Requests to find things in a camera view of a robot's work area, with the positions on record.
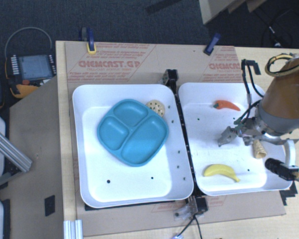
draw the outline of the carrot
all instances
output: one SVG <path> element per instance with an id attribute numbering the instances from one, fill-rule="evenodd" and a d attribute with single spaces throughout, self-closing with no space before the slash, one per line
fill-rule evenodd
<path id="1" fill-rule="evenodd" d="M 233 110 L 236 110 L 236 111 L 240 111 L 238 106 L 236 106 L 232 102 L 226 101 L 226 100 L 217 100 L 215 102 L 214 108 L 216 108 L 218 110 L 223 109 L 223 108 L 229 108 L 229 109 L 233 109 Z"/>

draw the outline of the blue plate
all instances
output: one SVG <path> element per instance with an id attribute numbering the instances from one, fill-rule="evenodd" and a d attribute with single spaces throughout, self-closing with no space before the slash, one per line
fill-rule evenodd
<path id="1" fill-rule="evenodd" d="M 147 164 L 168 137 L 166 122 L 144 104 L 126 99 L 102 118 L 97 135 L 100 143 L 130 166 Z"/>

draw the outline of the yellow banana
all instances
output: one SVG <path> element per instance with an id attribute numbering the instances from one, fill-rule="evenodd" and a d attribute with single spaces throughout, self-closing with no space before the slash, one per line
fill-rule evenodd
<path id="1" fill-rule="evenodd" d="M 238 177 L 236 176 L 234 169 L 228 165 L 214 164 L 208 166 L 204 171 L 204 176 L 213 176 L 215 174 L 225 175 L 229 178 L 234 179 L 236 182 L 240 181 L 240 179 L 238 179 Z"/>

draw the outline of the device screen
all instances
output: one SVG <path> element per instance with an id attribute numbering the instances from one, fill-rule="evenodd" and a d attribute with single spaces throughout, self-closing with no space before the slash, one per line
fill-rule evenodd
<path id="1" fill-rule="evenodd" d="M 52 78 L 52 71 L 46 55 L 19 57 L 19 63 L 25 80 Z"/>

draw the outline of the black floor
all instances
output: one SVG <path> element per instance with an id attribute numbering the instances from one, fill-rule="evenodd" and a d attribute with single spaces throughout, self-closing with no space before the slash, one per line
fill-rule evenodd
<path id="1" fill-rule="evenodd" d="M 299 0 L 268 0 L 253 13 L 244 4 L 207 24 L 198 0 L 0 0 L 0 68 L 8 38 L 28 26 L 45 30 L 53 44 L 79 40 L 87 26 L 104 42 L 205 45 L 218 32 L 220 45 L 299 48 Z M 36 30 L 20 32 L 7 47 L 8 54 L 48 50 L 48 38 Z"/>

